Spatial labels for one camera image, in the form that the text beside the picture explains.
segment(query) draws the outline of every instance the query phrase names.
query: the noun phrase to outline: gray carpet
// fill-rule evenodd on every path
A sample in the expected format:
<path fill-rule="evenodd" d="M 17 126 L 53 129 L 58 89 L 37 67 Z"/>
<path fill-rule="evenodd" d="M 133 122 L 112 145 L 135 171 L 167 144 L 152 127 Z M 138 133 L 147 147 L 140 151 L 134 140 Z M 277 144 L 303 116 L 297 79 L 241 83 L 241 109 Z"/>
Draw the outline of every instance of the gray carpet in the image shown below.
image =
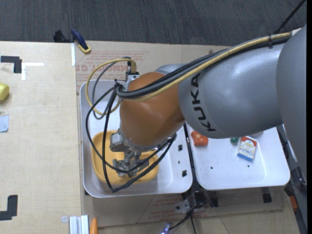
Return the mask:
<path fill-rule="evenodd" d="M 235 45 L 276 30 L 301 0 L 0 0 L 0 40 Z M 307 22 L 307 2 L 282 29 Z"/>

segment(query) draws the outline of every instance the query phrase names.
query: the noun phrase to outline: yellow plate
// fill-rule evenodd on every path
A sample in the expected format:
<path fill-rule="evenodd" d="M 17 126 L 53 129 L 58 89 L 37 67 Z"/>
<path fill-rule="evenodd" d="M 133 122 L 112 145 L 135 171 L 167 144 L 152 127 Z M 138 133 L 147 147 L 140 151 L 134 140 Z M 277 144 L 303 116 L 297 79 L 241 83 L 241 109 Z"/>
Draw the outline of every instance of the yellow plate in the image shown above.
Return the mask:
<path fill-rule="evenodd" d="M 110 136 L 115 133 L 116 131 L 107 131 L 106 133 L 106 140 L 105 140 L 105 160 L 107 163 L 109 164 L 113 164 L 113 159 L 117 159 L 117 160 L 121 160 L 124 159 L 124 154 L 123 152 L 112 152 L 109 148 L 110 145 Z M 95 147 L 97 148 L 98 152 L 102 155 L 102 142 L 103 142 L 103 132 L 100 132 L 98 134 L 96 134 L 93 139 L 92 139 Z M 140 159 L 145 159 L 147 158 L 149 155 L 151 155 L 153 152 L 144 152 L 141 154 Z M 94 151 L 93 147 L 91 146 L 91 159 L 92 159 L 92 165 L 93 165 L 93 169 L 97 175 L 97 177 L 106 183 L 105 177 L 104 177 L 104 171 L 103 171 L 103 165 L 102 165 L 102 160 L 100 159 L 100 157 L 96 154 L 96 152 Z M 153 156 L 150 158 L 149 160 L 149 166 L 151 164 L 153 164 L 155 161 L 157 160 L 157 155 Z M 145 171 L 148 167 L 145 167 L 142 171 L 137 172 L 136 174 L 140 174 L 143 171 Z M 118 177 L 118 173 L 113 170 L 112 168 L 106 166 L 106 171 L 107 171 L 107 176 L 109 178 L 109 181 L 111 184 L 124 184 L 126 182 L 128 182 L 129 180 L 131 180 L 134 177 L 129 177 L 128 175 L 126 175 L 125 177 L 121 178 Z M 147 173 L 145 176 L 139 178 L 136 182 L 134 182 L 134 184 L 139 184 L 139 183 L 145 183 L 148 182 L 150 180 L 152 180 L 153 178 L 155 178 L 155 176 L 158 173 L 158 165 L 156 165 L 149 173 Z"/>

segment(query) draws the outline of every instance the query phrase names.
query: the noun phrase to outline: black corner marker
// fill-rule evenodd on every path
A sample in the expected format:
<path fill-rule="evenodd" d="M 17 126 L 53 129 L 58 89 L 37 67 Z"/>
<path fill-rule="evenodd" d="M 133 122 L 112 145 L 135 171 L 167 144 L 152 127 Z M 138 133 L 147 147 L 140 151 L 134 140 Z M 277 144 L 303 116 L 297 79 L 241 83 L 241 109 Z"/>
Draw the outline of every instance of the black corner marker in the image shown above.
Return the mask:
<path fill-rule="evenodd" d="M 14 63 L 15 74 L 21 74 L 21 61 L 20 57 L 1 56 L 1 62 Z"/>
<path fill-rule="evenodd" d="M 8 197 L 8 206 L 6 212 L 0 212 L 0 221 L 1 220 L 12 220 L 13 216 L 18 214 L 18 196 L 10 195 Z"/>

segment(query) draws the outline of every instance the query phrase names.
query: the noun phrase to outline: blue and yellow clamp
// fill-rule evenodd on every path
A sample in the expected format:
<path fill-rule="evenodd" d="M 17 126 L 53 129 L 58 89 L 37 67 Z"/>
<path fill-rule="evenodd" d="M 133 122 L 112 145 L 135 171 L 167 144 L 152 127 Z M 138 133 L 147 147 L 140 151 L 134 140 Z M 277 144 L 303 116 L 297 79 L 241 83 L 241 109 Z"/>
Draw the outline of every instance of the blue and yellow clamp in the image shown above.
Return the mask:
<path fill-rule="evenodd" d="M 70 32 L 72 33 L 74 40 L 78 41 L 79 43 L 78 48 L 85 54 L 90 53 L 91 48 L 88 44 L 86 44 L 85 40 L 83 39 L 79 31 L 76 29 L 72 29 Z"/>

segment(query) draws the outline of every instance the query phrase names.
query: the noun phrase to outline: cable tie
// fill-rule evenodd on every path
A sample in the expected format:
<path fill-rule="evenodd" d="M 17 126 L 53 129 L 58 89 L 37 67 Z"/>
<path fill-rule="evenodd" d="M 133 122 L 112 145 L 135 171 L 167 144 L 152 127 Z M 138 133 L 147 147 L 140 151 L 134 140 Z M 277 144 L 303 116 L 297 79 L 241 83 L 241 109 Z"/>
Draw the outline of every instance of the cable tie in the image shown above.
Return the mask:
<path fill-rule="evenodd" d="M 269 49 L 273 48 L 271 34 L 269 34 Z"/>

